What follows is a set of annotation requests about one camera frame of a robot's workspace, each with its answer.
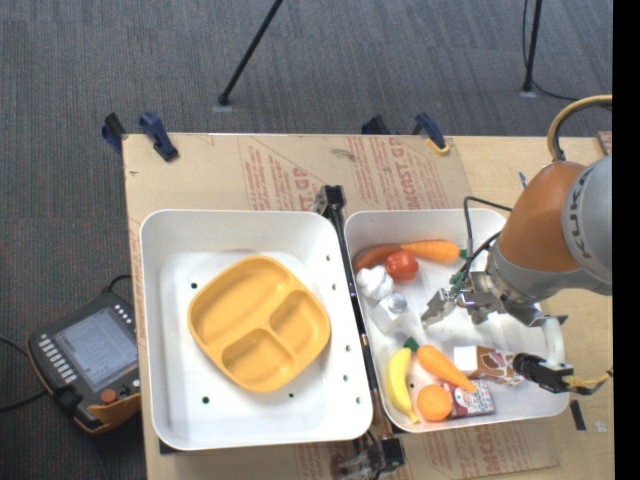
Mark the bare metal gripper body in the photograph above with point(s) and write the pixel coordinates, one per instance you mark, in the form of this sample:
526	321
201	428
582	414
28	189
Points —
481	290

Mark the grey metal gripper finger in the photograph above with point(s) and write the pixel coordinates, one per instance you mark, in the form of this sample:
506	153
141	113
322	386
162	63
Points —
439	305
481	314

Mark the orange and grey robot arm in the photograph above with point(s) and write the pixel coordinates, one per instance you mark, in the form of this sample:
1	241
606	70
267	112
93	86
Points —
545	228

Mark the clear plastic bottle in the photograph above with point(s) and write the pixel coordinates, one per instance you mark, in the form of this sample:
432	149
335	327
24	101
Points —
391	310

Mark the brown and white carton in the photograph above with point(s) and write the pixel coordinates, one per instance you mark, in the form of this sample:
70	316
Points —
487	363

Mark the red tomato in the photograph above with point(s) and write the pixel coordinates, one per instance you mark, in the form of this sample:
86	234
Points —
402	266

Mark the orange carrot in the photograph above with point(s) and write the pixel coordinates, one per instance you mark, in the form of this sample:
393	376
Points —
442	365
432	250

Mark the white crumpled lump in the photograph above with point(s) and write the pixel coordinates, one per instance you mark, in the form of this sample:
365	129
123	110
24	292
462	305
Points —
374	283

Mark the pale pink toy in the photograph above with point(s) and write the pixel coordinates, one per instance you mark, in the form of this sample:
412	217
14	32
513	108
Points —
419	380

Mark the yellow banana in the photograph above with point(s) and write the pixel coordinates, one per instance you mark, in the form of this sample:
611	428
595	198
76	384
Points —
397	378

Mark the brown sausage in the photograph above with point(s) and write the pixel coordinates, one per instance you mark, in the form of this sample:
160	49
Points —
370	256

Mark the red and white printed carton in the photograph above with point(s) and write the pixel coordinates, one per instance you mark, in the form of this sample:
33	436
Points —
472	400

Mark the white plastic tray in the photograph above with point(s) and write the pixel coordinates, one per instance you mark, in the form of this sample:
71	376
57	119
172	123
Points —
500	408
175	418

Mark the orange fruit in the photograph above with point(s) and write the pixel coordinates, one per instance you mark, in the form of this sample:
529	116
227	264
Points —
434	403

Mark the yellow divided plate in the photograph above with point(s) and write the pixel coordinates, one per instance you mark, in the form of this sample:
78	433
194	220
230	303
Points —
255	318

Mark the brown cardboard board red print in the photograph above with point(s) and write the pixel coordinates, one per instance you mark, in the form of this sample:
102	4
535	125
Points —
280	173

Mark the black stand leg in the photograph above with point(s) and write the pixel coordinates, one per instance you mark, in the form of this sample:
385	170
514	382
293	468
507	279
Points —
533	33
255	43

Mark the black cylinder on white bracket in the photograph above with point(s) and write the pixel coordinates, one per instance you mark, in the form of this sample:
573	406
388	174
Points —
542	370

